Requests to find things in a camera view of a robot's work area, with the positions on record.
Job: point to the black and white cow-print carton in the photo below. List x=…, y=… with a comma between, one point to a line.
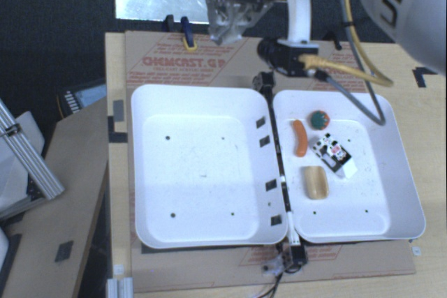
x=331, y=151

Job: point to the brown cardboard board red print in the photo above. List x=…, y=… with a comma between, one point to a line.
x=195, y=268

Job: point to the black cylinder on white bracket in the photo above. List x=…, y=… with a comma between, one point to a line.
x=298, y=14

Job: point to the green and orange round toy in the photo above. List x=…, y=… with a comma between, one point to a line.
x=320, y=119

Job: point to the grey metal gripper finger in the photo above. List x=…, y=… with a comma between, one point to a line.
x=246, y=15
x=218, y=19

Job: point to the tan bread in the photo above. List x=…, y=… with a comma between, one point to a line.
x=315, y=183

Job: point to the thin black and white rod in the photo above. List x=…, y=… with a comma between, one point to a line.
x=279, y=157

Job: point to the white plastic tray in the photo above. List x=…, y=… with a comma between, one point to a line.
x=352, y=199
x=199, y=167

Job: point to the orange sausage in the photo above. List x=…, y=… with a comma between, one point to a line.
x=300, y=137

